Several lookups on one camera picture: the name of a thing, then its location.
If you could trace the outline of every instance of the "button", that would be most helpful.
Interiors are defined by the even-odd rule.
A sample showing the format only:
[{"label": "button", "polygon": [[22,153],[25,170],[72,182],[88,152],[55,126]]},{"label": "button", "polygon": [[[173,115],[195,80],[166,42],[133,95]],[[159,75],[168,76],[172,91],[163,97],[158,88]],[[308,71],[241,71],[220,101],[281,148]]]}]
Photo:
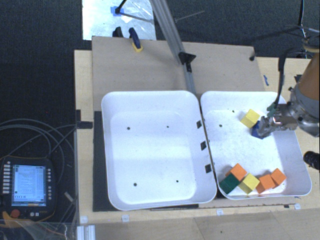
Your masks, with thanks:
[{"label": "button", "polygon": [[17,219],[20,216],[20,211],[18,209],[13,209],[10,213],[11,218]]}]

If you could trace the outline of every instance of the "screen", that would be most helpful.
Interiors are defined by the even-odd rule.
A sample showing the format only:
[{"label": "screen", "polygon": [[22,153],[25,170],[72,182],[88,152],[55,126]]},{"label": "screen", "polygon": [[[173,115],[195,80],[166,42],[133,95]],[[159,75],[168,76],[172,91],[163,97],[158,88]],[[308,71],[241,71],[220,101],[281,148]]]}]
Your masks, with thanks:
[{"label": "screen", "polygon": [[13,165],[12,206],[46,206],[46,167]]}]

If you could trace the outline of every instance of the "yellow cube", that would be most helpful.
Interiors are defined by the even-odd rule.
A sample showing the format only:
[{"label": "yellow cube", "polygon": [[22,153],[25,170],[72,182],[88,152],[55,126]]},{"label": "yellow cube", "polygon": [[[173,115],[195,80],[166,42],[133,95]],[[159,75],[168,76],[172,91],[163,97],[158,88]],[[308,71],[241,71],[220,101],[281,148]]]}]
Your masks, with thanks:
[{"label": "yellow cube", "polygon": [[249,111],[241,119],[241,123],[243,123],[248,128],[252,128],[258,122],[259,117],[260,115],[257,112],[249,109]]},{"label": "yellow cube", "polygon": [[260,181],[251,173],[244,178],[244,180],[238,185],[246,194],[252,192],[260,183]]}]

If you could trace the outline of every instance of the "green cube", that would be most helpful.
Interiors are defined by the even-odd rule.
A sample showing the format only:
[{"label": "green cube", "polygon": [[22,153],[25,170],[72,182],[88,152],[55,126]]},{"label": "green cube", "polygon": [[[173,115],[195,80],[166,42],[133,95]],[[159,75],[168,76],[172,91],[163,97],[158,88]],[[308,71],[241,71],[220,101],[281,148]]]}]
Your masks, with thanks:
[{"label": "green cube", "polygon": [[223,181],[219,182],[219,186],[224,193],[229,194],[239,185],[239,183],[240,181],[230,173]]}]

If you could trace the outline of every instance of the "table top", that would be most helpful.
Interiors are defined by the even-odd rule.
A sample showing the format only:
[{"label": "table top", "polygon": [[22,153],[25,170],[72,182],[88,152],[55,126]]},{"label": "table top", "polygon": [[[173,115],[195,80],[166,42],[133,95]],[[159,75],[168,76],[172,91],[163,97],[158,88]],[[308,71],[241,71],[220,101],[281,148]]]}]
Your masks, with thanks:
[{"label": "table top", "polygon": [[[98,58],[98,64],[103,66],[103,54],[104,59],[108,61],[107,73],[100,71],[100,74],[109,74],[109,78],[112,74],[115,74],[115,71],[118,68],[123,68],[122,64],[131,65],[131,69],[137,70],[141,68],[140,64],[134,65],[132,63],[134,53],[130,55],[127,59],[117,59],[118,50],[126,50],[128,42],[125,40],[120,41],[118,38],[105,38],[103,39],[103,46],[113,47],[114,53],[112,50],[108,50],[108,53],[93,53],[91,51],[82,51],[76,50],[74,53],[74,65],[75,65],[75,94],[76,94],[76,109],[81,110],[81,120],[82,121],[94,121],[94,107],[95,103],[99,103],[101,94],[106,94],[106,91],[112,91],[110,89],[105,90],[103,86],[103,81],[97,81],[101,75],[97,75],[96,72],[93,73],[93,66],[97,65],[97,62],[93,61]],[[170,53],[168,53],[163,41],[144,41],[143,46],[145,49],[150,51],[157,51],[157,58],[155,59],[155,64],[152,62],[152,57],[146,58],[141,57],[140,62],[152,68],[154,67],[166,67],[166,64],[169,65],[174,70],[178,70],[177,65],[174,64],[174,61],[171,59]],[[199,94],[210,90],[212,87],[210,77],[215,78],[215,82],[221,82],[225,78],[231,78],[234,74],[234,71],[243,70],[243,74],[237,75],[237,81],[233,81],[233,88],[239,91],[246,91],[246,86],[250,85],[249,90],[260,91],[277,91],[278,88],[278,59],[277,58],[264,58],[257,57],[253,62],[249,61],[249,57],[254,52],[252,47],[247,46],[234,46],[234,45],[219,45],[219,44],[200,44],[200,43],[184,43],[186,50],[190,53],[196,52],[196,54],[205,54],[205,56],[199,56],[199,63],[196,61],[192,63],[192,69],[194,72],[194,82],[197,86],[200,86]],[[287,59],[285,64],[285,84],[282,91],[282,96],[288,100],[290,86],[295,85],[295,75],[302,74],[309,63],[308,59]],[[248,74],[246,75],[246,67],[250,67]],[[221,74],[215,74],[217,71],[225,69],[225,72]],[[205,77],[201,75],[201,70],[205,72]],[[163,78],[163,75],[156,75],[155,77]],[[176,80],[178,78],[183,78],[182,74],[175,75]],[[178,86],[175,88],[173,85],[167,86],[170,90],[179,90],[184,89],[184,87]],[[131,83],[129,90],[132,90],[134,83]],[[218,90],[222,88],[227,88],[220,83],[218,85]],[[123,215],[129,215],[131,221],[149,221],[149,220],[164,220],[164,219],[186,219],[186,218],[195,218],[195,217],[206,217],[214,216],[217,214],[217,211],[223,209],[225,215],[233,214],[247,214],[247,213],[263,213],[263,212],[278,212],[285,211],[287,208],[284,205],[289,205],[293,207],[294,204],[299,203],[302,209],[313,209],[320,208],[320,193],[319,193],[319,172],[315,169],[308,168],[312,180],[312,191],[307,196],[301,196],[299,198],[294,197],[273,197],[273,198],[258,198],[258,199],[249,199],[249,200],[228,200],[228,199],[214,199],[212,202],[200,204],[197,209],[180,209],[180,210],[133,210],[133,211],[100,211],[93,212],[93,129],[78,129],[77,130],[77,185],[79,192],[79,216],[80,222],[82,224],[99,224],[99,223],[116,223],[120,222]],[[301,148],[302,153],[306,151],[315,151],[319,152],[319,139],[309,136],[307,133],[303,132],[300,129],[296,130],[296,136]]]}]

